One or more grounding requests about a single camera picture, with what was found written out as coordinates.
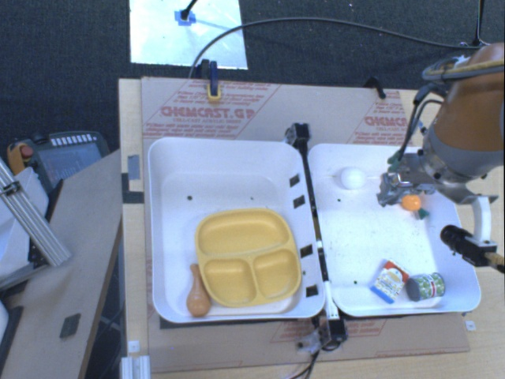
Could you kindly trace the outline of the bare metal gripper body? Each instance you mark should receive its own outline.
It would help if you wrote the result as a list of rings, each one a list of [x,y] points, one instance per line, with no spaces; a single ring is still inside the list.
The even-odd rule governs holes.
[[[388,159],[388,173],[398,175],[401,190],[409,182],[432,183],[440,193],[453,193],[465,190],[473,180],[473,176],[453,170],[436,154],[424,152],[396,152]]]

